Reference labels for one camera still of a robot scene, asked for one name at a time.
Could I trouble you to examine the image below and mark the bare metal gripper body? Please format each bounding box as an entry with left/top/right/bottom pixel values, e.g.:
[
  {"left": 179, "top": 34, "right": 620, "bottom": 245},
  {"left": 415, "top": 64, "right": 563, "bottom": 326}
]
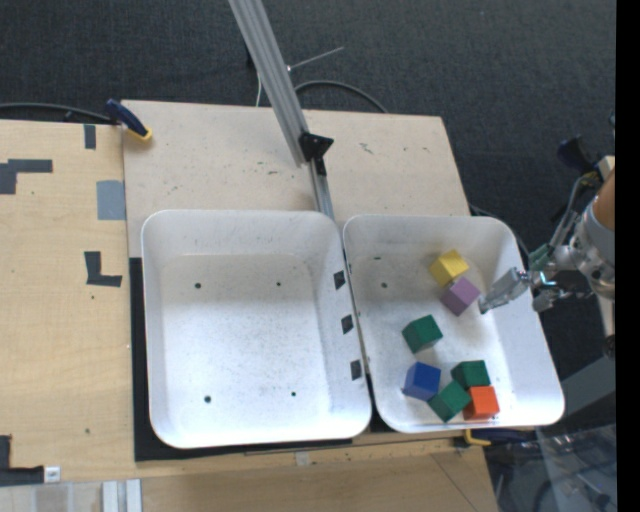
[{"left": 529, "top": 235, "right": 617, "bottom": 302}]

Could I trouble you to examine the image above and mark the purple cube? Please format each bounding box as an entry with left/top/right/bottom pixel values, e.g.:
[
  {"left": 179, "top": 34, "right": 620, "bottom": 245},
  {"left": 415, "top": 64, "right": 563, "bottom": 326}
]
[{"left": 439, "top": 275, "right": 483, "bottom": 318}]

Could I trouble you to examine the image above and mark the yellow cube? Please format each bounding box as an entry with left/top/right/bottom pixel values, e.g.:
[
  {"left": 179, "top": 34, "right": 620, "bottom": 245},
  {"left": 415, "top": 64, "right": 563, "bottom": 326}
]
[{"left": 428, "top": 248, "right": 471, "bottom": 289}]

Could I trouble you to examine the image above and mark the green cube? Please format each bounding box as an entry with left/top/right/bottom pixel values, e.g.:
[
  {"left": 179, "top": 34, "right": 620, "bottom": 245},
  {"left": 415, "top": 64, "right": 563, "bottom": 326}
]
[
  {"left": 426, "top": 379, "right": 473, "bottom": 424},
  {"left": 400, "top": 313, "right": 445, "bottom": 355},
  {"left": 450, "top": 359, "right": 492, "bottom": 392}
]

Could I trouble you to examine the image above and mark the white plastic tray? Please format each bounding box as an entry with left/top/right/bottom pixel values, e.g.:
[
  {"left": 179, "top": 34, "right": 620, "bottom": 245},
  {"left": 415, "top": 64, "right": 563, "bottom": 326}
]
[
  {"left": 140, "top": 208, "right": 374, "bottom": 450},
  {"left": 341, "top": 213, "right": 567, "bottom": 435}
]

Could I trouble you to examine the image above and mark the orange cube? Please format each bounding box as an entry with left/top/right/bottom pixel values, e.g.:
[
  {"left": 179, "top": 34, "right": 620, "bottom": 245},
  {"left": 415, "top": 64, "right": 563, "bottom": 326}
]
[{"left": 461, "top": 384, "right": 502, "bottom": 422}]

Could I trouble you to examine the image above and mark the blue cube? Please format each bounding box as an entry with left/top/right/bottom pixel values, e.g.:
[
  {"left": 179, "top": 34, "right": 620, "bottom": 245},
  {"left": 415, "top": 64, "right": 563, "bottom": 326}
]
[{"left": 401, "top": 360, "right": 443, "bottom": 403}]

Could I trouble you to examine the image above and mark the pale wood board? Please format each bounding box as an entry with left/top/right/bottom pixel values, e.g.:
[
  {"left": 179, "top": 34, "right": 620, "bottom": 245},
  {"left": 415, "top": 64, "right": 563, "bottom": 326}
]
[{"left": 121, "top": 98, "right": 487, "bottom": 477}]

